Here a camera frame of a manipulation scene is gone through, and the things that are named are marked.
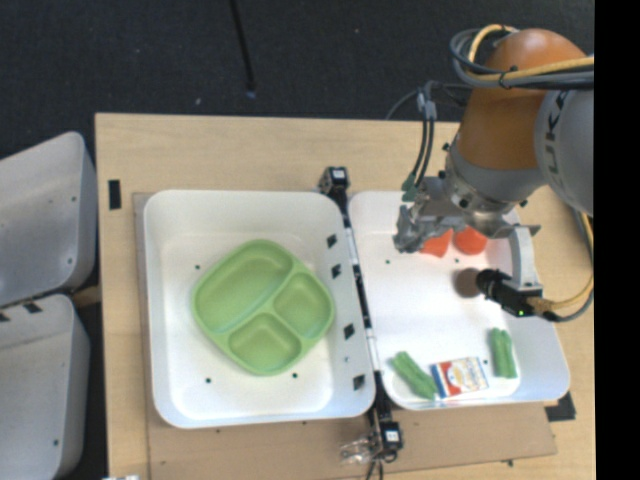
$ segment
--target green plate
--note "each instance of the green plate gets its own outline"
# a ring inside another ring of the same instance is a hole
[[[335,316],[316,275],[269,240],[247,242],[208,270],[193,289],[191,310],[227,356],[258,375],[293,366]]]

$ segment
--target gray container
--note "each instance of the gray container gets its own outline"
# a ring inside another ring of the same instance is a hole
[[[69,132],[0,161],[0,478],[78,463],[90,344],[71,299],[93,269],[95,169]]]

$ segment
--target wooden table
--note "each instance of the wooden table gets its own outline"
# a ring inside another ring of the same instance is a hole
[[[457,125],[440,123],[438,145]],[[366,467],[339,463],[340,444],[365,418],[179,430],[153,408],[136,262],[135,194],[170,188],[311,190],[327,166],[345,166],[352,193],[397,190],[418,151],[417,122],[98,114],[100,268],[109,474],[141,478],[357,478]],[[545,294],[574,295],[590,261],[569,210],[540,189],[521,212],[541,224],[534,238]],[[577,419],[549,424],[541,403],[446,411],[394,411],[405,432],[385,476],[417,479],[595,478],[593,309],[558,325],[571,371]]]

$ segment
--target black pole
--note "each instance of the black pole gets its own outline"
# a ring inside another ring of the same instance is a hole
[[[253,74],[253,68],[251,66],[251,58],[249,57],[249,48],[247,47],[247,40],[244,36],[244,30],[242,29],[242,21],[240,20],[240,11],[238,10],[238,2],[236,0],[229,0],[229,6],[231,7],[231,14],[233,15],[233,22],[236,27],[236,33],[238,35],[238,41],[240,42],[240,51],[242,52],[242,59],[244,61],[244,67],[247,74],[247,96],[250,98],[256,97],[256,81]]]

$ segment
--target dark floor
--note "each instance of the dark floor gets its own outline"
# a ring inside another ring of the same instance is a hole
[[[595,0],[237,1],[255,99],[229,0],[0,0],[0,158],[67,130],[93,156],[96,112],[382,119],[426,81],[457,81],[449,39],[489,23],[548,28],[594,51]],[[396,118],[418,115],[409,104]],[[87,315],[99,351],[99,307]],[[104,473],[99,352],[93,364],[74,480]]]

